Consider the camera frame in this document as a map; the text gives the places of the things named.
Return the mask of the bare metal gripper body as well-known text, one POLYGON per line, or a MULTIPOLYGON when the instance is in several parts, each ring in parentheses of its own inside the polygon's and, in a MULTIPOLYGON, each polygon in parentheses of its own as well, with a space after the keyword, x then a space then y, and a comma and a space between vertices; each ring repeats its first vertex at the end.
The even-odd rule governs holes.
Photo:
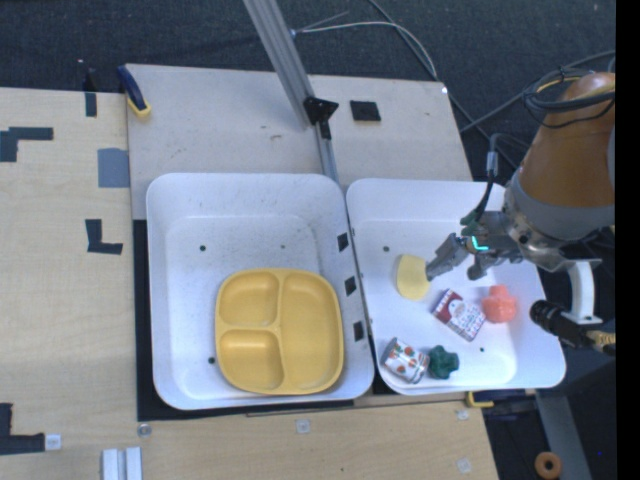
POLYGON ((576 208, 559 206, 543 206, 532 214, 518 207, 475 209, 466 216, 466 237, 473 256, 490 251, 501 258, 498 265, 526 260, 548 272, 558 272, 573 264, 561 249, 580 238, 580 221, 576 208))

